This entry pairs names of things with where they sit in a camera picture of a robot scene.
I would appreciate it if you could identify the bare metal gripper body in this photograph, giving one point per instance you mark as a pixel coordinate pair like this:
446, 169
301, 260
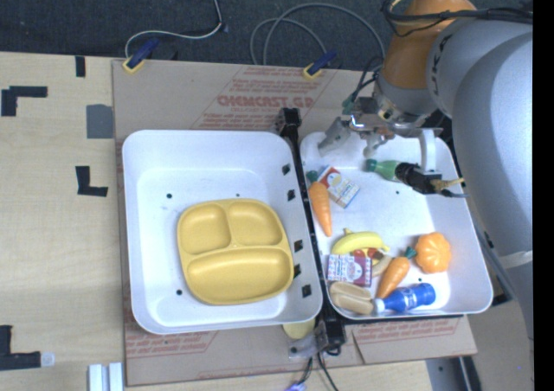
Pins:
381, 117

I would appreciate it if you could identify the orange carrot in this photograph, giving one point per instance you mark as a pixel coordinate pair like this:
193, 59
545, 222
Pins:
393, 274
321, 207

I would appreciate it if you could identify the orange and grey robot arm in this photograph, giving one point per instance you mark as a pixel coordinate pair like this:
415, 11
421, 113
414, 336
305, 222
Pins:
489, 91

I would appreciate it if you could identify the pale yellow round object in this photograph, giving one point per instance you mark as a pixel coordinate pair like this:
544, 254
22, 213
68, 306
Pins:
298, 328

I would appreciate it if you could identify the thin black rod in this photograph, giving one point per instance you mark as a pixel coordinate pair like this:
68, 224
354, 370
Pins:
304, 190

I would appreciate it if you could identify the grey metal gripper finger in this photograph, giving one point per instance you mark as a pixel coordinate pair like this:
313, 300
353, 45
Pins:
374, 142
334, 134

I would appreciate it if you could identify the brown cardboard board, red print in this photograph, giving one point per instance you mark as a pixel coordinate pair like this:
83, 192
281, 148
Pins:
242, 99

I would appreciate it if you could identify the green bottle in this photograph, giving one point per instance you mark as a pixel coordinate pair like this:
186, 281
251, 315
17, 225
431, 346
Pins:
383, 168

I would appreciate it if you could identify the yellow banana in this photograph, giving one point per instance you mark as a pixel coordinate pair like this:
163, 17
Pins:
357, 241

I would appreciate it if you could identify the hot dog bun with sausage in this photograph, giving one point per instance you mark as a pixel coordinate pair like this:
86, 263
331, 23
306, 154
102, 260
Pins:
350, 297

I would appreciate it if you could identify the white plastic tray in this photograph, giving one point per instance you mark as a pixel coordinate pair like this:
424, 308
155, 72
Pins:
398, 216
147, 251

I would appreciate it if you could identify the orange pumpkin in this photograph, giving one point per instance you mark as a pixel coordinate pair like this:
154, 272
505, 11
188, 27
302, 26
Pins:
433, 253

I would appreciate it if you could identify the white and red carton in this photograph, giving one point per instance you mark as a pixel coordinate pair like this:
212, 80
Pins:
342, 188

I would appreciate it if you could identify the red and white packet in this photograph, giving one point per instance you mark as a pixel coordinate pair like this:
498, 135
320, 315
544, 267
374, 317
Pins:
348, 269

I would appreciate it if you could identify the yellow divided plate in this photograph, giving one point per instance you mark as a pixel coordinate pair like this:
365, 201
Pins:
236, 251

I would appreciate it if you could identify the blue bottle with white cap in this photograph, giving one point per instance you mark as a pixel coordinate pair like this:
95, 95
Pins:
407, 297

